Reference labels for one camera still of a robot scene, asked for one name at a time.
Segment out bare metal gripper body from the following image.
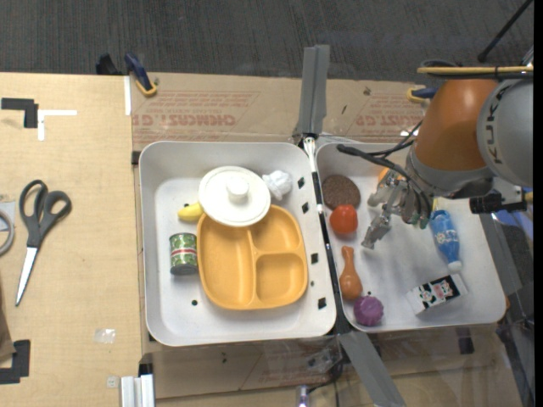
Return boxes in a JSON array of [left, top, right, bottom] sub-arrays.
[[389, 172, 434, 230]]

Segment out brown round biscuit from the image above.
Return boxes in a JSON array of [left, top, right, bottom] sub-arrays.
[[321, 174, 362, 211]]

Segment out blue and white bottle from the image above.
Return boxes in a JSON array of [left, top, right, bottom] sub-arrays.
[[428, 209, 464, 274]]

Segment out white plastic tray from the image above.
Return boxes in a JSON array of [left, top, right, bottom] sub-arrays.
[[314, 142, 508, 334], [138, 141, 338, 348]]

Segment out orange toy chicken drumstick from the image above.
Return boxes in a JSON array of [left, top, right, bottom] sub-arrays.
[[339, 245, 364, 301]]

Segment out purple toy grapes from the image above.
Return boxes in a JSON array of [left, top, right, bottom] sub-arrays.
[[353, 295, 385, 327]]

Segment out black and white milk carton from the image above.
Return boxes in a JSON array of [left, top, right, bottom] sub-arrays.
[[406, 274, 469, 316]]

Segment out white toy cauliflower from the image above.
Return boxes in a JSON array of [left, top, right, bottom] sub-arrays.
[[261, 170, 294, 201]]

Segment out yellow divided plate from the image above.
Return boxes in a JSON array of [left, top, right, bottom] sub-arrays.
[[196, 203, 310, 311]]

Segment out white round pot lid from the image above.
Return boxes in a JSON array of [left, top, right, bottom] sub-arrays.
[[198, 165, 272, 228]]

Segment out brown cardboard board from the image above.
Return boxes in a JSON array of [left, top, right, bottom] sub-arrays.
[[129, 72, 523, 402]]

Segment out yellow banana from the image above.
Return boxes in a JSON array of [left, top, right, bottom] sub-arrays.
[[176, 202, 205, 223]]

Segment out green and red can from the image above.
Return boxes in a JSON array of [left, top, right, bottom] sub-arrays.
[[168, 231, 199, 276]]

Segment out grey tape roll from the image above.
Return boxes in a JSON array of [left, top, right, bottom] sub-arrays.
[[0, 207, 16, 257]]

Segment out black cylinder on white bracket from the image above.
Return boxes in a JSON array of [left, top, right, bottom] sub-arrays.
[[468, 183, 528, 215]]

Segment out grey handled scissors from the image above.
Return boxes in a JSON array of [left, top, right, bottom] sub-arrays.
[[14, 179, 73, 308]]

